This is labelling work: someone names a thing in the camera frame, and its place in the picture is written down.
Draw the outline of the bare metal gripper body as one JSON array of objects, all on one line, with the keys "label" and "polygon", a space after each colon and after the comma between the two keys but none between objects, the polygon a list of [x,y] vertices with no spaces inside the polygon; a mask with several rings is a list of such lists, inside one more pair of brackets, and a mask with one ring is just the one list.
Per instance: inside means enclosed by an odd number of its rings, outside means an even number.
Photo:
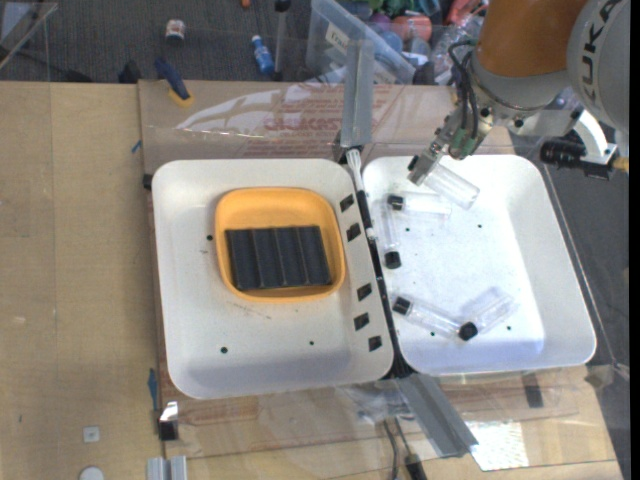
[{"label": "bare metal gripper body", "polygon": [[470,106],[458,106],[436,130],[430,152],[437,157],[448,155],[464,160],[477,152],[493,127],[490,107],[473,110]]}]

